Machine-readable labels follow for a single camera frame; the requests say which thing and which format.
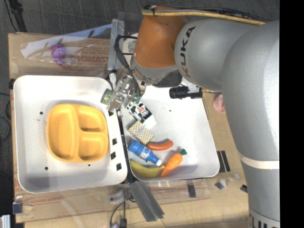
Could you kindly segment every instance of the yellow banana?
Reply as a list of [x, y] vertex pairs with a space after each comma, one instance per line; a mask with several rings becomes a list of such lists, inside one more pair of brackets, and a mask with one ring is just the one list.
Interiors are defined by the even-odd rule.
[[165, 168], [164, 165], [156, 168], [145, 167], [136, 161], [130, 161], [131, 168], [133, 172], [137, 175], [140, 175], [145, 178], [153, 178], [156, 177], [162, 169]]

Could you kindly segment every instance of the white tray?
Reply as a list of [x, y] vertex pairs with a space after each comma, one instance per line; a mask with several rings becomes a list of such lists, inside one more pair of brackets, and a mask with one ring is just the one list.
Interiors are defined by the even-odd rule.
[[[133, 175], [141, 181], [169, 181], [184, 180], [215, 176], [219, 171], [219, 159], [212, 138], [207, 115], [202, 99], [184, 98], [171, 99], [170, 88], [156, 88], [148, 86], [141, 102], [153, 113], [156, 125], [151, 129], [154, 138], [151, 142], [161, 142], [169, 139], [174, 145], [168, 150], [153, 151], [154, 155], [163, 160], [165, 164], [168, 159], [180, 149], [185, 149], [187, 155], [179, 167], [173, 170], [166, 177], [143, 179]], [[129, 145], [134, 138], [127, 129], [136, 122], [135, 118], [122, 108], [125, 135]], [[145, 166], [154, 166], [146, 162], [132, 152], [129, 159], [135, 160]]]
[[[116, 185], [125, 180], [127, 167], [118, 119], [116, 113], [109, 116], [106, 105], [100, 103], [107, 88], [111, 89], [109, 83], [98, 77], [22, 76], [16, 80], [18, 179], [24, 190], [51, 192]], [[92, 106], [105, 115], [109, 131], [105, 157], [92, 163], [68, 163], [51, 155], [46, 141], [48, 112], [62, 103]]]

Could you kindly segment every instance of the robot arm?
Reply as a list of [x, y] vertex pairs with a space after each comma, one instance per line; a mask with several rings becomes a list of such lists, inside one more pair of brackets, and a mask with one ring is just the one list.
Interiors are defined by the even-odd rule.
[[[191, 83], [223, 93], [247, 181], [248, 227], [279, 228], [279, 21], [256, 25], [212, 17], [150, 16], [156, 26], [145, 18], [132, 58], [140, 80], [157, 83], [178, 70]], [[153, 40], [145, 36], [147, 30]], [[146, 52], [145, 45], [150, 47]], [[157, 63], [153, 48], [170, 59], [174, 53], [174, 62]], [[149, 60], [141, 60], [147, 53]]]

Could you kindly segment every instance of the pink object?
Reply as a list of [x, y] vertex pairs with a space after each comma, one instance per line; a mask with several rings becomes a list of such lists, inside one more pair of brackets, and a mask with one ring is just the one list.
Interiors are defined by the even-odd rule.
[[223, 95], [218, 95], [215, 100], [213, 101], [213, 108], [221, 113], [221, 114], [226, 114], [225, 106], [224, 106], [224, 99]]
[[61, 66], [64, 63], [66, 57], [65, 46], [61, 43], [57, 43], [53, 45], [51, 49], [54, 62], [56, 62], [58, 66]]

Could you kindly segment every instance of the beige checkered block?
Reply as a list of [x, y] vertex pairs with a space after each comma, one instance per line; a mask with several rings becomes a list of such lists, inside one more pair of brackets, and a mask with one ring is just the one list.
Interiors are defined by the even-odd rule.
[[154, 137], [154, 134], [140, 121], [134, 123], [129, 128], [128, 132], [144, 145], [146, 145]]

